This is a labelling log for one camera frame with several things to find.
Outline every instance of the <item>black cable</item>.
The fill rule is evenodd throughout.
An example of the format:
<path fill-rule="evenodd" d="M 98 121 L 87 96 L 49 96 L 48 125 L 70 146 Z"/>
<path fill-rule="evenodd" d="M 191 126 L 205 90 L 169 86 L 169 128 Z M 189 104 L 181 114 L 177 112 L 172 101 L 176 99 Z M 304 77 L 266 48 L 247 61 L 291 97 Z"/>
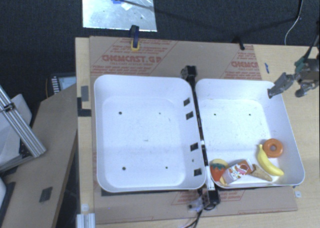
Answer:
<path fill-rule="evenodd" d="M 299 0 L 299 4 L 298 4 L 298 11 L 295 17 L 295 22 L 292 25 L 292 27 L 288 30 L 288 32 L 286 33 L 285 37 L 284 37 L 284 45 L 287 45 L 287 36 L 290 33 L 290 31 L 295 27 L 295 25 L 297 24 L 297 22 L 300 20 L 300 15 L 301 15 L 301 10 L 302 10 L 302 4 L 303 4 L 304 0 Z"/>
<path fill-rule="evenodd" d="M 199 222 L 199 219 L 200 219 L 201 214 L 202 214 L 202 210 L 198 213 L 196 219 L 195 219 L 192 223 L 190 223 L 188 226 L 185 226 L 184 228 L 190 228 L 190 227 L 192 227 L 193 225 L 194 225 L 194 226 L 193 226 L 192 228 L 196 228 L 196 226 L 197 226 L 197 224 L 198 224 L 198 222 Z"/>
<path fill-rule="evenodd" d="M 310 55 L 310 52 L 313 48 L 313 46 L 316 46 L 318 40 L 319 40 L 319 21 L 317 21 L 317 27 L 316 27 L 316 32 L 312 38 L 312 41 L 310 43 L 310 46 L 309 46 L 309 49 L 307 50 L 307 52 L 305 53 L 305 55 L 303 56 L 304 60 L 307 60 L 307 58 L 309 57 Z"/>
<path fill-rule="evenodd" d="M 207 206 L 207 207 L 204 208 L 204 210 L 206 210 L 206 211 L 211 211 L 211 210 L 213 210 L 215 207 L 216 207 L 216 205 L 213 205 L 212 207 Z"/>

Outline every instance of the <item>wooden table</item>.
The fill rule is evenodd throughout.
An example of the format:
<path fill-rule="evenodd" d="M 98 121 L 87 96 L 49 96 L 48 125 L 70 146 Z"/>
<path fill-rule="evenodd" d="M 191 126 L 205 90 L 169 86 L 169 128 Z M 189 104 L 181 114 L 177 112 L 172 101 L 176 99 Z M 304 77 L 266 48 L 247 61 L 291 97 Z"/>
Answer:
<path fill-rule="evenodd" d="M 256 59 L 263 80 L 274 82 L 282 72 L 294 73 L 294 62 L 307 50 L 307 47 L 290 46 L 264 46 L 254 45 Z M 318 50 L 314 48 L 310 57 L 314 58 Z M 76 39 L 77 62 L 77 96 L 81 97 L 81 85 L 88 83 L 90 75 L 88 67 L 90 62 L 89 39 Z M 283 93 L 283 100 L 289 116 L 293 133 L 297 142 L 300 156 L 305 169 L 304 182 L 294 190 L 301 193 L 296 199 L 298 211 L 262 213 L 250 215 L 203 217 L 197 227 L 316 227 L 320 223 L 320 163 L 319 163 L 319 88 L 310 90 L 307 96 L 295 97 L 295 91 L 299 88 L 297 83 Z M 82 108 L 90 108 L 90 101 L 82 102 Z M 83 131 L 81 127 L 90 127 L 90 117 L 80 117 L 79 125 L 79 169 L 80 169 L 80 203 L 87 204 L 82 213 L 94 212 L 93 182 L 92 182 L 92 135 Z M 139 227 L 162 228 L 184 227 L 192 220 L 173 219 L 160 221 L 143 221 L 117 224 L 99 224 L 98 228 L 111 227 Z"/>
<path fill-rule="evenodd" d="M 56 227 L 76 151 L 75 85 L 41 102 L 32 130 L 47 151 L 3 178 L 15 186 L 2 228 Z M 44 201 L 43 191 L 49 192 Z"/>

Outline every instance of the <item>wire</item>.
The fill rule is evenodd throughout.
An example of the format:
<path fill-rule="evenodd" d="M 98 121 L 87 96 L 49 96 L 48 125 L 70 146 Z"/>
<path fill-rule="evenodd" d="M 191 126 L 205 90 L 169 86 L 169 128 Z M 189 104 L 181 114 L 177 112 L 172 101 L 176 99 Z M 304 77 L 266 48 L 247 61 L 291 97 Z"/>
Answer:
<path fill-rule="evenodd" d="M 312 41 L 310 43 L 310 46 L 309 46 L 307 52 L 305 53 L 305 55 L 303 56 L 304 61 L 306 61 L 307 58 L 309 57 L 310 52 L 311 52 L 312 48 L 314 46 L 316 46 L 318 39 L 319 39 L 319 29 L 317 29 L 317 33 L 313 36 Z"/>
<path fill-rule="evenodd" d="M 205 207 L 204 208 L 204 210 L 206 210 L 206 211 L 211 211 L 211 210 L 213 210 L 214 208 L 216 207 L 216 205 L 213 205 L 213 206 L 207 206 L 207 207 Z"/>
<path fill-rule="evenodd" d="M 286 33 L 285 37 L 284 37 L 284 45 L 286 46 L 287 45 L 287 36 L 288 34 L 290 33 L 290 31 L 295 27 L 295 25 L 298 23 L 298 21 L 300 20 L 300 14 L 301 14 L 301 10 L 302 10 L 302 5 L 304 3 L 304 0 L 301 1 L 301 8 L 300 8 L 300 11 L 299 11 L 299 14 L 298 14 L 298 17 L 297 19 L 295 20 L 294 24 L 292 25 L 292 27 L 288 30 L 288 32 Z"/>
<path fill-rule="evenodd" d="M 45 80 L 45 96 L 46 96 L 46 98 L 49 98 L 49 96 L 48 96 L 48 78 Z"/>
<path fill-rule="evenodd" d="M 190 227 L 196 228 L 196 226 L 197 226 L 197 224 L 198 224 L 198 222 L 199 222 L 199 219 L 200 219 L 201 214 L 202 214 L 202 210 L 198 213 L 196 219 L 195 219 L 192 223 L 190 223 L 188 226 L 185 226 L 185 227 L 183 227 L 183 228 L 190 228 Z"/>

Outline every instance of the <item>toy food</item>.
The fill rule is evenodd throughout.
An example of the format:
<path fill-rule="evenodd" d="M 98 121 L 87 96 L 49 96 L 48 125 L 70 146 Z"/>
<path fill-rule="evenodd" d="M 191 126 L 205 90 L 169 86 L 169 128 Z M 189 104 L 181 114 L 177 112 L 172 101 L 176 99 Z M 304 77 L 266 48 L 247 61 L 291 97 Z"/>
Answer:
<path fill-rule="evenodd" d="M 214 181 L 220 181 L 223 185 L 226 185 L 225 180 L 222 178 L 222 174 L 229 167 L 228 163 L 223 159 L 216 158 L 210 161 L 210 172 Z"/>
<path fill-rule="evenodd" d="M 260 178 L 262 180 L 272 182 L 272 177 L 268 175 L 266 172 L 264 172 L 259 166 L 257 166 L 256 164 L 253 164 L 253 167 L 254 167 L 254 171 L 250 175 Z"/>
<path fill-rule="evenodd" d="M 270 160 L 268 159 L 268 156 L 266 155 L 265 151 L 263 150 L 262 144 L 259 144 L 259 152 L 258 152 L 258 162 L 260 166 L 269 174 L 281 176 L 285 173 L 275 165 L 273 165 Z"/>
<path fill-rule="evenodd" d="M 252 173 L 254 167 L 252 166 L 251 162 L 247 160 L 243 160 L 238 164 L 229 167 L 222 175 L 223 179 L 227 184 L 232 183 L 241 177 L 245 176 L 246 174 Z"/>
<path fill-rule="evenodd" d="M 225 172 L 225 170 L 226 170 L 226 167 L 222 164 L 215 163 L 211 165 L 210 172 L 214 181 L 218 182 L 222 174 Z"/>
<path fill-rule="evenodd" d="M 269 139 L 263 144 L 263 150 L 269 158 L 278 158 L 281 156 L 284 147 L 277 139 Z"/>

